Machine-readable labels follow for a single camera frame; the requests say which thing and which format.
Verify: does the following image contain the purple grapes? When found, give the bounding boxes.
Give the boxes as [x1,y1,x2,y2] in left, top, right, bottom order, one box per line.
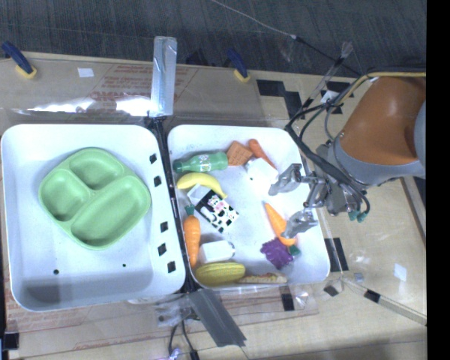
[259,237,295,271]

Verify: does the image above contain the green plastic bottle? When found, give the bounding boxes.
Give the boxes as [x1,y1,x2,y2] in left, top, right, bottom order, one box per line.
[172,151,230,175]

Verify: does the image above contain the white plastic tray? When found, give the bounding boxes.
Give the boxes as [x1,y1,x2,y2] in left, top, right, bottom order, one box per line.
[166,124,332,290]
[0,123,187,313]

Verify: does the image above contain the black and white cow-print carton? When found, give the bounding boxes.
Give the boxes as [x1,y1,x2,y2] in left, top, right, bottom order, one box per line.
[187,184,241,234]

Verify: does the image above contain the white can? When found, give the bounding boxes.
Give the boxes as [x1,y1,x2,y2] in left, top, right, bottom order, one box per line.
[198,239,237,266]

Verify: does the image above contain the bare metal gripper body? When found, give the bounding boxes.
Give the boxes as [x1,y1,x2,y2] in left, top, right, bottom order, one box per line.
[301,175,365,218]

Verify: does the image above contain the yellow banana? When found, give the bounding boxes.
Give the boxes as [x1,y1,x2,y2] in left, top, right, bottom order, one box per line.
[175,172,229,200]

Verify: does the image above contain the green divided plate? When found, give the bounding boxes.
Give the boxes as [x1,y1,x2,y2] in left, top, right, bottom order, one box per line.
[37,146,152,251]

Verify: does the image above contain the orange waffle biscuit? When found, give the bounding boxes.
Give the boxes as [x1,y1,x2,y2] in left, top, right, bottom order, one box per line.
[225,140,254,167]

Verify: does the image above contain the yellow corn cob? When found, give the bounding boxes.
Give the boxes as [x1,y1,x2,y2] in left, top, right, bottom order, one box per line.
[194,261,247,288]

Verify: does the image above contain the orange carrot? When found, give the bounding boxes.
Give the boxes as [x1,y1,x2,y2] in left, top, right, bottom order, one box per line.
[182,204,203,270]
[247,138,278,170]
[263,202,302,257]

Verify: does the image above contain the pizza slice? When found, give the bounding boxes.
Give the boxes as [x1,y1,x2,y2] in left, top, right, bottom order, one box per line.
[235,271,288,286]

